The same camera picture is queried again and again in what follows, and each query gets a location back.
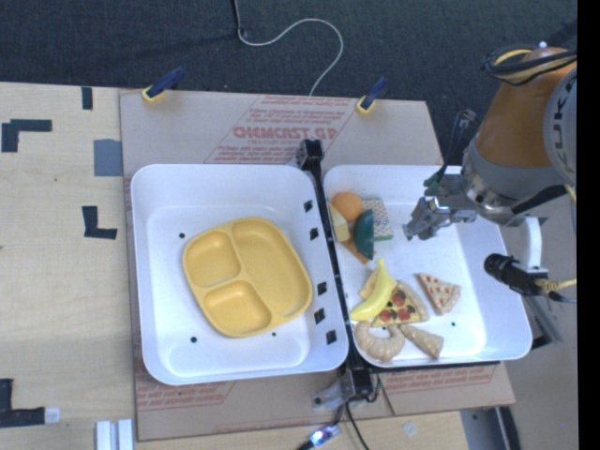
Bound thin black rod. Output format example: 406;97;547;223
308;157;365;382

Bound brown cardboard board red print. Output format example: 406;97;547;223
118;88;517;443

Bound yellow cheese wedge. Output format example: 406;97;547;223
328;202;353;244

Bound yellow banana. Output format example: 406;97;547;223
349;257;399;323

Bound orange toy fruit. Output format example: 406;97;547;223
331;191;365;223

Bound beige toy pastry cone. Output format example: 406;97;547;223
398;322;445;361

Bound pepperoni pizza slice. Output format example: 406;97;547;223
369;278;430;329

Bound small patterned carton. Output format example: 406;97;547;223
361;197;396;243

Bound beige toy croissant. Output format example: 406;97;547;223
353;320;407;364

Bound lattice pie slice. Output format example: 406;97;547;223
415;272;463;317

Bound black cylinder on white bracket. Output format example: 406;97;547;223
483;216;549;297

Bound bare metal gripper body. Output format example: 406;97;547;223
434;166;518;226

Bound black block with thin wires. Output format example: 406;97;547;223
296;138;326;173
345;365;377;401

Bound yellow divided plate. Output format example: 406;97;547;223
181;216;315;339

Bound dark green toy wedge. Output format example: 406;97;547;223
352;208;377;262

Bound white plastic tray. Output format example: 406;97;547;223
322;164;534;369
129;163;351;387

